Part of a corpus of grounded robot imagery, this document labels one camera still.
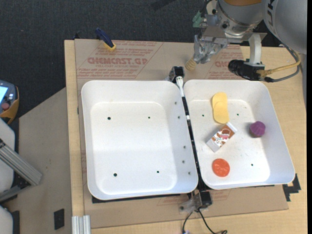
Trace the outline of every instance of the black carpet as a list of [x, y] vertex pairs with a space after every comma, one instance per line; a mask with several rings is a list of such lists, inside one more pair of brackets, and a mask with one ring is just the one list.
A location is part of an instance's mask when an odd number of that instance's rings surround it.
[[17, 117], [65, 87], [64, 40], [193, 42], [203, 0], [0, 0], [0, 79], [19, 88]]

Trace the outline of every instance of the cardboard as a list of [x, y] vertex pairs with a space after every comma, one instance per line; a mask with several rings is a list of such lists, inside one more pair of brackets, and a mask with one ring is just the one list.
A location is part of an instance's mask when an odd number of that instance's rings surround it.
[[[185, 219], [179, 205], [188, 195], [160, 196], [93, 203], [87, 187], [84, 126], [80, 91], [93, 79], [164, 80], [173, 66], [184, 66], [192, 57], [192, 43], [113, 41], [109, 52], [100, 40], [75, 39], [81, 165], [85, 215], [91, 227], [111, 227]], [[193, 71], [185, 69], [184, 81], [190, 79], [241, 79], [227, 69], [232, 59], [243, 59], [240, 46], [230, 45], [200, 64]], [[282, 185], [209, 190], [213, 204], [204, 216], [222, 216], [288, 209]]]

